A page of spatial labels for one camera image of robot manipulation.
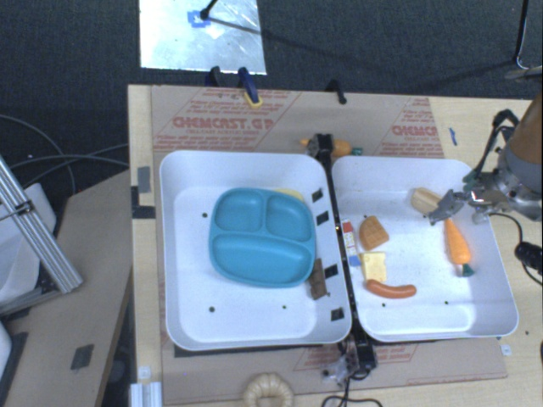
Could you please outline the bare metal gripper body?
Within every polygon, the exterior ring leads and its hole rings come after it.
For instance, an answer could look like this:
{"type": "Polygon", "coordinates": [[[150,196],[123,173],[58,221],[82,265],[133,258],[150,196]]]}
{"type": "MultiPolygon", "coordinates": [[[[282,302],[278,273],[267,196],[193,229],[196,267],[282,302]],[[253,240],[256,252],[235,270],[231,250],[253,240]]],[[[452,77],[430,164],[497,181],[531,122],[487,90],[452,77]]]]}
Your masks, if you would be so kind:
{"type": "Polygon", "coordinates": [[[465,176],[467,203],[486,209],[490,214],[516,212],[521,216],[542,222],[542,195],[525,186],[509,171],[494,170],[476,174],[472,170],[465,176]]]}

